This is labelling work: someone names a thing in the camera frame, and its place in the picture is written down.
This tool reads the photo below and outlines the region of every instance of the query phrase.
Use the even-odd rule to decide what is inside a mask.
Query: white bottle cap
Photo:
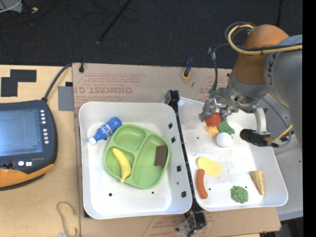
[[[97,141],[96,141],[93,137],[91,137],[91,138],[88,140],[88,142],[89,142],[89,144],[92,145],[92,146],[94,146],[95,144],[97,144]]]

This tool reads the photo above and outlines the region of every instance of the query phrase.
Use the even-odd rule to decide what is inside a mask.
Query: yellow banana
[[[112,153],[115,157],[115,159],[118,161],[120,166],[120,172],[121,172],[121,183],[125,182],[125,178],[130,176],[131,174],[131,167],[129,160],[127,159],[126,155],[119,149],[113,148]]]

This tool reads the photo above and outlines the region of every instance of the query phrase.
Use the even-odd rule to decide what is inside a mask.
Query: bottle
[[[107,139],[121,125],[122,125],[122,122],[120,121],[120,119],[118,117],[111,118],[109,122],[107,122],[103,126],[101,126],[98,129],[97,133],[88,140],[89,144],[94,146],[95,144],[97,144],[98,140]]]

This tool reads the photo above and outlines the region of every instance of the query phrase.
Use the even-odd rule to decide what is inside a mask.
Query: cardboard box
[[[96,220],[84,216],[82,203],[82,167],[80,154],[80,107],[86,102],[162,102],[169,90],[178,90],[181,97],[204,102],[215,80],[213,69],[192,68],[189,79],[181,78],[185,68],[113,64],[73,64],[76,144],[80,200],[81,236],[130,237],[183,236],[175,226],[184,215],[142,216]],[[219,69],[218,87],[227,86],[230,70]],[[204,212],[207,226],[196,232],[197,237],[235,236],[279,231],[281,228],[274,207]]]

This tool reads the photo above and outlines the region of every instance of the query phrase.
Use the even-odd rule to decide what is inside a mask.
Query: orange toy food
[[[197,191],[201,199],[206,199],[208,196],[206,189],[204,187],[204,175],[205,175],[204,169],[199,169],[197,171]]]
[[[222,117],[220,113],[214,113],[212,116],[204,119],[204,121],[208,127],[214,127],[220,124],[220,122],[222,121]]]

